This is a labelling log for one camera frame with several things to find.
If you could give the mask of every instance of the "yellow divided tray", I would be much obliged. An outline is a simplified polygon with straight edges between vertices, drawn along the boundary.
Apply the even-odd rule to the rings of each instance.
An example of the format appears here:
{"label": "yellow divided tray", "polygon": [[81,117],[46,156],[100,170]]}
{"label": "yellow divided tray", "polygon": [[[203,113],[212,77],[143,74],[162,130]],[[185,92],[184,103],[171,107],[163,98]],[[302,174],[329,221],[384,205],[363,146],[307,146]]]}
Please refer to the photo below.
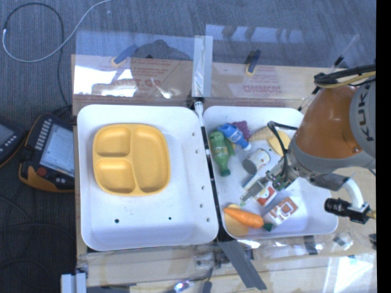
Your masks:
{"label": "yellow divided tray", "polygon": [[170,181],[170,157],[162,132],[144,124],[112,124],[94,137],[93,172],[98,185],[115,195],[156,194]]}

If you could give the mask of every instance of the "toy carrot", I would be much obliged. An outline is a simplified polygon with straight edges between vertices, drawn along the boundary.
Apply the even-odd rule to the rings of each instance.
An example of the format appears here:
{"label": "toy carrot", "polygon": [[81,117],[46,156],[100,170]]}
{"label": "toy carrot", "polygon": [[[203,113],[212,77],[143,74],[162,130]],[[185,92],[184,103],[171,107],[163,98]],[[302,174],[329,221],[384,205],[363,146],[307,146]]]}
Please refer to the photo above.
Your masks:
{"label": "toy carrot", "polygon": [[242,209],[237,208],[224,208],[224,212],[250,228],[258,229],[262,228],[264,225],[263,218],[252,212],[243,211]]}

